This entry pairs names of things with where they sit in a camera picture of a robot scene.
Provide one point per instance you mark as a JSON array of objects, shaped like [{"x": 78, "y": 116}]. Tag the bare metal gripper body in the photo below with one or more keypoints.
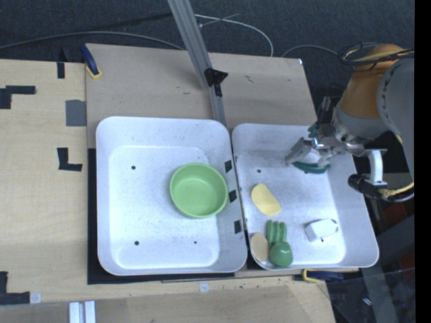
[{"x": 336, "y": 142}]

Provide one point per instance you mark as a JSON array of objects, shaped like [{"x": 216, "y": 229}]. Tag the white plastic tray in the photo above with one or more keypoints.
[
  {"x": 303, "y": 200},
  {"x": 151, "y": 214}
]

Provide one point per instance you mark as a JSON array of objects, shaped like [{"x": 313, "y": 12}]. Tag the thin black rod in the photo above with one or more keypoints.
[{"x": 239, "y": 187}]

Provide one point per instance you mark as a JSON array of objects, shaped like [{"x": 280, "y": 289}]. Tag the green bowl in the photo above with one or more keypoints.
[{"x": 198, "y": 190}]

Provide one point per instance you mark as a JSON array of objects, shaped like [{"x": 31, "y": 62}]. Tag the green round toy fruit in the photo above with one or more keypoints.
[{"x": 281, "y": 254}]

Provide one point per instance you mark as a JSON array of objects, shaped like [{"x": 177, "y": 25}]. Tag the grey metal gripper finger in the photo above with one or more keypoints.
[
  {"x": 298, "y": 151},
  {"x": 324, "y": 159}
]

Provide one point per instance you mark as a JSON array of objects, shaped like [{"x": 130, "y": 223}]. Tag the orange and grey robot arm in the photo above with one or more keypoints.
[{"x": 367, "y": 93}]

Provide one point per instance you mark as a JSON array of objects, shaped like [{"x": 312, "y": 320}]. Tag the pale wood board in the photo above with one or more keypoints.
[{"x": 151, "y": 82}]

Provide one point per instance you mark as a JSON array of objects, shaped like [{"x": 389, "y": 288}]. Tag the white small box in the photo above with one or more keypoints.
[{"x": 320, "y": 230}]

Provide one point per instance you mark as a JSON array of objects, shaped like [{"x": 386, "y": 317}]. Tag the tan toy biscuit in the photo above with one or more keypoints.
[{"x": 259, "y": 247}]

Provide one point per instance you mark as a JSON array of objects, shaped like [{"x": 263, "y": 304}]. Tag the yellow toy bread slice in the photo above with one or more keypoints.
[{"x": 265, "y": 200}]

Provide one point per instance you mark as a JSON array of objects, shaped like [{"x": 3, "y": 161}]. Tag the green ridged toy vegetable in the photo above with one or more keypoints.
[{"x": 276, "y": 231}]

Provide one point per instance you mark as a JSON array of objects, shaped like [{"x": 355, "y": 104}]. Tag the black cylinder on white bracket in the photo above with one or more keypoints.
[{"x": 375, "y": 167}]

